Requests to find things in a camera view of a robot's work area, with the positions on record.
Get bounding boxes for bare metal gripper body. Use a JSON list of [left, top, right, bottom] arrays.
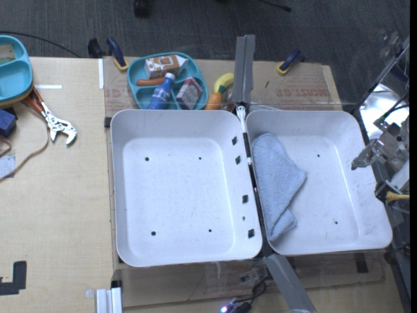
[[374, 115, 410, 173]]

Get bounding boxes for white plastic tray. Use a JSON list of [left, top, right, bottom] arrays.
[[244, 109, 394, 257], [109, 108, 263, 268]]

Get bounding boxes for light blue folded towel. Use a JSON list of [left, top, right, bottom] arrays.
[[251, 132, 308, 243]]

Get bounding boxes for brown cardboard board red print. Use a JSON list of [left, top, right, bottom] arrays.
[[103, 56, 386, 308]]

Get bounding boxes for yellow banana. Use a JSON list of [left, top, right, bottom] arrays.
[[213, 72, 235, 95]]

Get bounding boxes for orange carrot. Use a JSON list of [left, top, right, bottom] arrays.
[[204, 91, 223, 111]]

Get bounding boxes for maroon and white carton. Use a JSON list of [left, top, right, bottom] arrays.
[[175, 76, 203, 110]]

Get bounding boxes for blue plastic bottle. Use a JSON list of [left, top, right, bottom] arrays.
[[147, 72, 177, 110]]

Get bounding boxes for brown and white carton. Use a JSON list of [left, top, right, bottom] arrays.
[[144, 54, 189, 80]]

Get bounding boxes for orange toy sausage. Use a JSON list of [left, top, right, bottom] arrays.
[[136, 76, 167, 87]]

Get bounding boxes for teal divided plate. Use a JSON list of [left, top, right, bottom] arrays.
[[126, 51, 209, 111]]

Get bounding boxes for blue divided plate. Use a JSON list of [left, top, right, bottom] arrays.
[[0, 35, 35, 108]]

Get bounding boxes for dark blue cube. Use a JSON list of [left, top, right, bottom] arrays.
[[0, 108, 18, 138]]

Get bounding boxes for orange handled metal pliers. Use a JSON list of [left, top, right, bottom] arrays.
[[21, 87, 78, 146]]

